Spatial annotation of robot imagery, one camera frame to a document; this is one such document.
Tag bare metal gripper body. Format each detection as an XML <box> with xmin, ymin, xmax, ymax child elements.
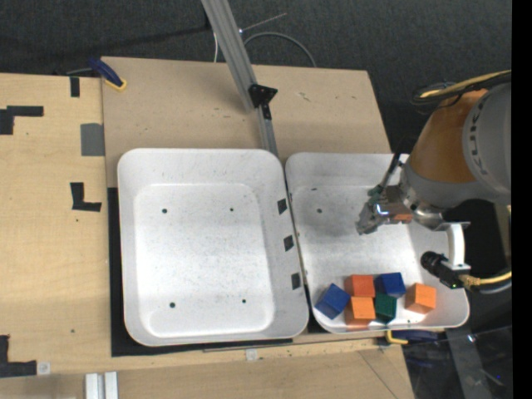
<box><xmin>375</xmin><ymin>184</ymin><xmax>446</xmax><ymax>230</ymax></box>

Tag white plastic tray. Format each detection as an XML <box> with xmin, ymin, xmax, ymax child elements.
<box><xmin>284</xmin><ymin>151</ymin><xmax>470</xmax><ymax>334</ymax></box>
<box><xmin>116</xmin><ymin>147</ymin><xmax>311</xmax><ymax>347</ymax></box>

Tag blue cube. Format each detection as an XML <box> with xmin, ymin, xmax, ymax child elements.
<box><xmin>314</xmin><ymin>283</ymin><xmax>352</xmax><ymax>320</ymax></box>
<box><xmin>375</xmin><ymin>272</ymin><xmax>407</xmax><ymax>299</ymax></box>

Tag orange cube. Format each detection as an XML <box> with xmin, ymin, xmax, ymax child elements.
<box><xmin>404</xmin><ymin>283</ymin><xmax>438</xmax><ymax>315</ymax></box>
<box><xmin>343</xmin><ymin>296</ymin><xmax>377</xmax><ymax>330</ymax></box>
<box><xmin>343</xmin><ymin>274</ymin><xmax>377</xmax><ymax>298</ymax></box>

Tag green cube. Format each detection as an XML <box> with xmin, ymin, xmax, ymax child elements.
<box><xmin>373</xmin><ymin>292</ymin><xmax>398</xmax><ymax>323</ymax></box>

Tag brown cardboard board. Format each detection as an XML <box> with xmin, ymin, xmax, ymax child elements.
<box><xmin>101</xmin><ymin>56</ymin><xmax>401</xmax><ymax>353</ymax></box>

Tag black cylinder on white bracket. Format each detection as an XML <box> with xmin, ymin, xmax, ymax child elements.
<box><xmin>420</xmin><ymin>221</ymin><xmax>472</xmax><ymax>290</ymax></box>

